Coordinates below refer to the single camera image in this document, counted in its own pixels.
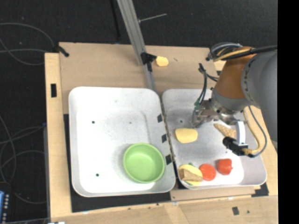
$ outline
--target green plate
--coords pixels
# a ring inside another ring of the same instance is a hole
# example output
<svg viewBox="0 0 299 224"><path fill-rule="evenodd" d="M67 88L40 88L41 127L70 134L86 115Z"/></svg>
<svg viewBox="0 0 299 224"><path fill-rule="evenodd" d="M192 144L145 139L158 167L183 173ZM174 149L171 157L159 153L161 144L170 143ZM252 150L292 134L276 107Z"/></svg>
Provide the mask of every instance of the green plate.
<svg viewBox="0 0 299 224"><path fill-rule="evenodd" d="M126 150L123 156L123 166L133 180L150 183L162 177L165 161L156 147L147 143L137 143Z"/></svg>

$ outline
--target red tomato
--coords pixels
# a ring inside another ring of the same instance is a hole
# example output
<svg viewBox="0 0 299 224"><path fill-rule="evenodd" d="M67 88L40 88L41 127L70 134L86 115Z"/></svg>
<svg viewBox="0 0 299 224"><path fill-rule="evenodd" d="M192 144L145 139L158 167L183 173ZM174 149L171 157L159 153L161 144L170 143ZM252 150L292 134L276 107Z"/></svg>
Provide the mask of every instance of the red tomato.
<svg viewBox="0 0 299 224"><path fill-rule="evenodd" d="M205 163L199 169L204 180L211 181L216 177L216 169L211 164Z"/></svg>
<svg viewBox="0 0 299 224"><path fill-rule="evenodd" d="M229 175L232 171L232 160L231 159L220 159L217 164L218 172L222 173L223 175Z"/></svg>

